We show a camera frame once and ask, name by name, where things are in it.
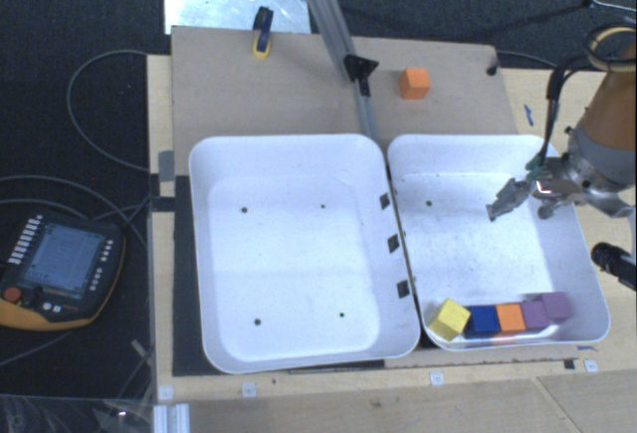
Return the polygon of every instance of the white tray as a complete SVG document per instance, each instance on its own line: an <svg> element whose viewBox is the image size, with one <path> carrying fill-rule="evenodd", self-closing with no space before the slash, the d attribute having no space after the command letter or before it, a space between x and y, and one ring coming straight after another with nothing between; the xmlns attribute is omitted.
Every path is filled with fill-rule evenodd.
<svg viewBox="0 0 637 433"><path fill-rule="evenodd" d="M560 291L572 307L564 324L535 334L447 341L426 328L444 348L589 342L608 332L608 309L572 205L547 220L537 217L533 198L495 222L487 215L507 180L524 179L540 147L531 135L403 135L388 148L425 325L447 298L472 306Z"/></svg>
<svg viewBox="0 0 637 433"><path fill-rule="evenodd" d="M398 225L381 200L390 200L385 163L370 139L204 139L190 154L190 185L213 365L244 373L395 357L416 345L405 257L389 250Z"/></svg>

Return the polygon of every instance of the black carpet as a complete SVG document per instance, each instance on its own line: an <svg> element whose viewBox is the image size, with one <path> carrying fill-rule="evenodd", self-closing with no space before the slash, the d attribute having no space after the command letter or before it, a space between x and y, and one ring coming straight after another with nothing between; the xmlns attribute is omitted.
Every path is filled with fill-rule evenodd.
<svg viewBox="0 0 637 433"><path fill-rule="evenodd" d="M583 36L626 13L581 8L582 0L340 0L354 35L480 42L552 61L580 52ZM635 6L635 0L602 0ZM94 152L66 111L66 86L85 60L114 49L169 52L163 0L0 0L0 177L39 174L73 180L119 207L149 193L148 177ZM503 58L507 66L533 63ZM96 63L73 95L84 130L118 157L145 165L145 70L140 57ZM59 184L0 183L0 201L40 198L95 216L108 207ZM28 205L0 205L0 240ZM134 225L145 233L145 212ZM143 245L127 230L128 251L118 286L96 322L20 360L3 361L58 333L0 327L0 393L44 396L135 397L148 383L131 348L150 349L148 282Z"/></svg>

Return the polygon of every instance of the cube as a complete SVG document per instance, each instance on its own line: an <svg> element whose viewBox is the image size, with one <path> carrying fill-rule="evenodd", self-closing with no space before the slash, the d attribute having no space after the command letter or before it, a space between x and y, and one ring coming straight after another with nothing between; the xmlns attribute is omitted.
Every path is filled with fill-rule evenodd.
<svg viewBox="0 0 637 433"><path fill-rule="evenodd" d="M407 100L424 99L431 88L427 69L407 68L398 80L400 95Z"/></svg>
<svg viewBox="0 0 637 433"><path fill-rule="evenodd" d="M500 322L495 306L469 306L471 317L465 327L465 337L492 337L500 332Z"/></svg>
<svg viewBox="0 0 637 433"><path fill-rule="evenodd" d="M570 304L564 292L541 294L535 300L544 304L546 316L552 324L561 324L571 316Z"/></svg>
<svg viewBox="0 0 637 433"><path fill-rule="evenodd" d="M520 308L522 309L522 316L525 319L528 331L539 332L550 325L542 302L522 302Z"/></svg>
<svg viewBox="0 0 637 433"><path fill-rule="evenodd" d="M513 335L527 329L520 304L498 304L496 312L502 334Z"/></svg>
<svg viewBox="0 0 637 433"><path fill-rule="evenodd" d="M451 299L447 299L428 327L448 341L463 331L469 320L469 311Z"/></svg>

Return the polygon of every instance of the yellow cube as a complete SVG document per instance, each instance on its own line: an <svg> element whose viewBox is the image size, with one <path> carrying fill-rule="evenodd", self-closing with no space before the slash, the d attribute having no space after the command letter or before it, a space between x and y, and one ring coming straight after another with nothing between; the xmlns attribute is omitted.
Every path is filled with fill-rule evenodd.
<svg viewBox="0 0 637 433"><path fill-rule="evenodd" d="M434 319L429 322L429 328L450 341L465 329L470 316L471 313L467 308L447 299Z"/></svg>

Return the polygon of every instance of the purple cube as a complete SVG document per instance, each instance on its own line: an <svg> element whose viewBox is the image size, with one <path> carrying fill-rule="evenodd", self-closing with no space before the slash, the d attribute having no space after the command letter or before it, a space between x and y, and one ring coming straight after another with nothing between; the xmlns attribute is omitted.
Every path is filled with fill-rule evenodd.
<svg viewBox="0 0 637 433"><path fill-rule="evenodd" d="M541 294L535 300L544 304L546 316L552 324L560 324L571 316L570 304L564 292Z"/></svg>
<svg viewBox="0 0 637 433"><path fill-rule="evenodd" d="M546 315L546 309L542 302L522 302L520 307L528 331L539 332L550 325L550 321Z"/></svg>

